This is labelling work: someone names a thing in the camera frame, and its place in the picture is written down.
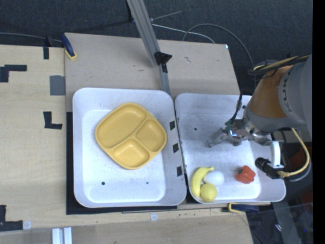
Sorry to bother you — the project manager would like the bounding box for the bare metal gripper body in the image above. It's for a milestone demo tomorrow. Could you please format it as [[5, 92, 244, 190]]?
[[224, 119, 274, 146]]

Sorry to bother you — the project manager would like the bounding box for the white plastic tray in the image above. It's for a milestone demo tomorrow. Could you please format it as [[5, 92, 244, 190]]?
[[72, 87, 187, 208], [174, 93, 287, 205]]

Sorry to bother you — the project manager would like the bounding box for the orange bell pepper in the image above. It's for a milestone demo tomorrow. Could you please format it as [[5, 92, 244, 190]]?
[[235, 165, 256, 185]]

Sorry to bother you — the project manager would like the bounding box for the white egg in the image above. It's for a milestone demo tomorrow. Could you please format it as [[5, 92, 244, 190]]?
[[203, 170, 225, 187]]

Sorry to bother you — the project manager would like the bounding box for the yellow banana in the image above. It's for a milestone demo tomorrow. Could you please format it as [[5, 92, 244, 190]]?
[[190, 166, 215, 198]]

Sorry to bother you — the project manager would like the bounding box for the yellow lemon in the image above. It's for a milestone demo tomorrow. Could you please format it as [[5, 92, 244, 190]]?
[[200, 183, 218, 203]]

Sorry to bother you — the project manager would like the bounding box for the yellow divided plate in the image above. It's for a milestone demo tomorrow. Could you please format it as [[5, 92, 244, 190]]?
[[94, 102, 168, 170]]

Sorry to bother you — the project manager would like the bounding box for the pale wood board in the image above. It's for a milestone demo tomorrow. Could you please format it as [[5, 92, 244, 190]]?
[[64, 32, 271, 211]]

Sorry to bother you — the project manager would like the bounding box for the black cylinder on white bracket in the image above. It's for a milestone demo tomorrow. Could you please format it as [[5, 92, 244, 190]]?
[[254, 140, 285, 180]]

